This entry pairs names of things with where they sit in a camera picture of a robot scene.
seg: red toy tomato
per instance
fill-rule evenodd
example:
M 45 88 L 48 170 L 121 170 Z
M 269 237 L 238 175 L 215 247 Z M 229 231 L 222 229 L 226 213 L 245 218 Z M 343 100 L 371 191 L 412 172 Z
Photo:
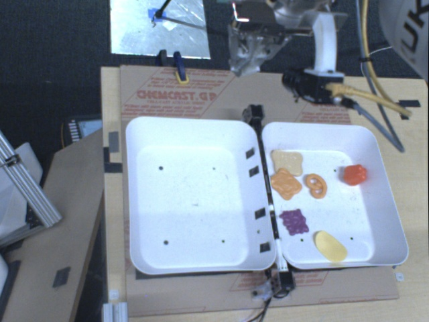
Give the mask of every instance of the red toy tomato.
M 360 164 L 347 166 L 344 169 L 344 181 L 350 186 L 355 186 L 367 180 L 367 170 Z

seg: toy cookie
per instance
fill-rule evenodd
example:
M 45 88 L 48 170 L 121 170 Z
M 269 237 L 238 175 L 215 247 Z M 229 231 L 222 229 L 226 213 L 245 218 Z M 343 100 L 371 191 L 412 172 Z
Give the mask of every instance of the toy cookie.
M 302 189 L 301 183 L 285 168 L 280 168 L 279 171 L 271 177 L 271 185 L 273 189 L 287 201 Z

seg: black floor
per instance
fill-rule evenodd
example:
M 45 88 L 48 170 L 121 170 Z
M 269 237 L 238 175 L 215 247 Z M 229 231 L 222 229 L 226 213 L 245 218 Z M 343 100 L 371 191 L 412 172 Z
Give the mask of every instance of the black floor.
M 203 1 L 212 59 L 185 63 L 227 70 L 226 27 L 231 8 L 216 4 L 216 0 Z M 379 27 L 377 0 L 370 2 L 369 40 L 375 50 L 387 42 Z M 354 0 L 337 0 L 333 9 L 349 14 L 338 34 L 337 68 L 360 76 Z M 61 148 L 65 119 L 101 112 L 100 67 L 154 65 L 152 57 L 110 53 L 109 0 L 0 0 L 0 11 L 0 130 L 15 147 L 29 142 L 42 163 Z M 313 39 L 295 38 L 262 70 L 309 67 L 313 53 Z M 379 76 L 417 77 L 393 50 L 380 52 L 373 59 Z M 77 321 L 99 320 L 101 245 L 100 241 L 96 244 Z

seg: white robot part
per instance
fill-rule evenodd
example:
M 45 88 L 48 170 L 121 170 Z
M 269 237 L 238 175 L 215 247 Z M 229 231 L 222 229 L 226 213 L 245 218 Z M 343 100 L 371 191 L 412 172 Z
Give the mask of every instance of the white robot part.
M 393 49 L 428 81 L 429 0 L 380 0 L 379 16 Z

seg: black clip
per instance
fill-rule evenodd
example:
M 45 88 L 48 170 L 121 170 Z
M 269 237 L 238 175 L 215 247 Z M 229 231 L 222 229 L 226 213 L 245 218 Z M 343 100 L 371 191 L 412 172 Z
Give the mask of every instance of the black clip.
M 0 168 L 7 166 L 12 167 L 13 165 L 21 162 L 21 158 L 19 157 L 19 154 L 14 154 L 10 158 L 7 158 L 3 164 L 0 164 Z

